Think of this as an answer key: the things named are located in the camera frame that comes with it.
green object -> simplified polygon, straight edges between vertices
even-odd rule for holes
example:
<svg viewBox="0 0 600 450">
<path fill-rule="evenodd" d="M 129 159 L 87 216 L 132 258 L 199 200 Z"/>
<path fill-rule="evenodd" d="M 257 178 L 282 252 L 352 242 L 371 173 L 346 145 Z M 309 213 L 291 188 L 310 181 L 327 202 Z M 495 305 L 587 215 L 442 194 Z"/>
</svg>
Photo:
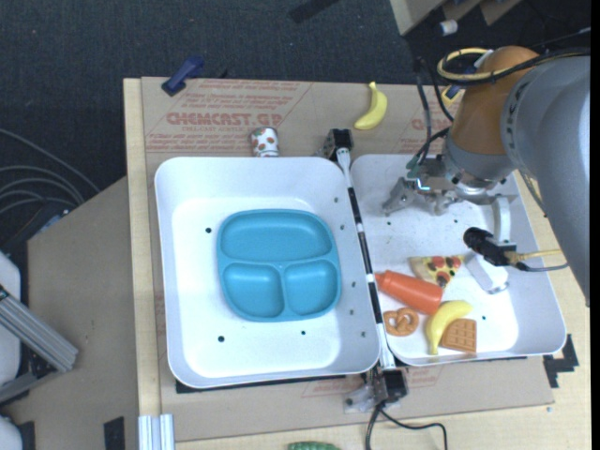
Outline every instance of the green object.
<svg viewBox="0 0 600 450">
<path fill-rule="evenodd" d="M 406 164 L 406 170 L 412 170 L 414 168 L 414 166 L 416 165 L 417 161 L 419 161 L 419 156 L 415 155 L 414 157 L 411 158 L 411 161 L 409 161 Z"/>
<path fill-rule="evenodd" d="M 288 450 L 340 450 L 331 443 L 322 442 L 297 442 L 290 443 Z"/>
</svg>

toy banana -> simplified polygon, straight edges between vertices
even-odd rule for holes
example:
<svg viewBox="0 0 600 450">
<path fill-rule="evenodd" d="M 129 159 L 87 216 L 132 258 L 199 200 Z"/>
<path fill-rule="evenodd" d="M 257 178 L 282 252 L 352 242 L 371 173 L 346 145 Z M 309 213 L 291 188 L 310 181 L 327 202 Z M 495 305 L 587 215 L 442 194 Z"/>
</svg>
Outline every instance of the toy banana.
<svg viewBox="0 0 600 450">
<path fill-rule="evenodd" d="M 461 319 L 473 310 L 473 306 L 464 300 L 442 302 L 438 310 L 427 320 L 425 333 L 429 341 L 429 353 L 438 354 L 438 345 L 446 327 L 454 320 Z"/>
<path fill-rule="evenodd" d="M 371 104 L 367 112 L 354 123 L 354 128 L 358 130 L 371 130 L 378 126 L 387 110 L 385 93 L 377 89 L 375 82 L 371 82 L 368 87 L 371 89 Z"/>
</svg>

dark floor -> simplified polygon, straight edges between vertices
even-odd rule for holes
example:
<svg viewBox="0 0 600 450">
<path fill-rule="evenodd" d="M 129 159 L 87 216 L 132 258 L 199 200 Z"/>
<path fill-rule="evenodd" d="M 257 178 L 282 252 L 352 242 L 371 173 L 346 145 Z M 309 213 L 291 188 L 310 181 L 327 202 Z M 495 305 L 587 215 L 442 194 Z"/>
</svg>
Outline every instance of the dark floor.
<svg viewBox="0 0 600 450">
<path fill-rule="evenodd" d="M 40 207 L 23 201 L 73 206 L 125 175 L 123 79 L 171 76 L 192 54 L 203 56 L 205 77 L 414 83 L 415 56 L 435 65 L 462 47 L 590 46 L 591 32 L 552 40 L 591 26 L 591 0 L 524 0 L 491 26 L 476 8 L 449 37 L 435 31 L 439 9 L 402 37 L 389 0 L 338 0 L 310 13 L 311 1 L 0 0 L 0 248 L 9 253 Z"/>
</svg>

toy bottle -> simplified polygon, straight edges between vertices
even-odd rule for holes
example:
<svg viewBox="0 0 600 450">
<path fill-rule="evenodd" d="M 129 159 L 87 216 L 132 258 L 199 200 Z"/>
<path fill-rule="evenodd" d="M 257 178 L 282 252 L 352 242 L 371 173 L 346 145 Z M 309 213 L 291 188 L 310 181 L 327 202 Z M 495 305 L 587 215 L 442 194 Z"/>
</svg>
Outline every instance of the toy bottle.
<svg viewBox="0 0 600 450">
<path fill-rule="evenodd" d="M 421 278 L 386 270 L 375 279 L 383 293 L 427 315 L 433 315 L 442 301 L 442 287 Z"/>
</svg>

blue divided plate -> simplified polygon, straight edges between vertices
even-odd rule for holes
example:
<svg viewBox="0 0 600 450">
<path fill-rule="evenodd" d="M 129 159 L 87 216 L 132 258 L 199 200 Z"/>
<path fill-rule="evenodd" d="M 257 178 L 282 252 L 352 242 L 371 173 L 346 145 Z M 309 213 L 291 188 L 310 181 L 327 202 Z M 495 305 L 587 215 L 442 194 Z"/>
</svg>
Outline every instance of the blue divided plate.
<svg viewBox="0 0 600 450">
<path fill-rule="evenodd" d="M 302 210 L 249 210 L 217 236 L 221 288 L 230 308 L 256 322 L 319 317 L 341 293 L 338 249 L 327 224 Z"/>
</svg>

